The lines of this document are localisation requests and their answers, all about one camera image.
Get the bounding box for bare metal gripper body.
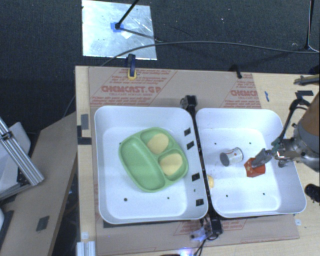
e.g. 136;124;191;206
271;138;306;168

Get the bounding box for red packet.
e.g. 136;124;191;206
243;157;267;179

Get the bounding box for white can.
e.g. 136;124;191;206
219;146;244;167

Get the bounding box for white plastic tray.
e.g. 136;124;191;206
195;107;308;219
93;105;210;225

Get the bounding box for thin black rod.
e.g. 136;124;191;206
186;104;216;221

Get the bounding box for green divided plate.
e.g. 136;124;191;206
118;126;189;194

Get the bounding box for brown cardboard board red print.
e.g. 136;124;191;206
87;65;301;256

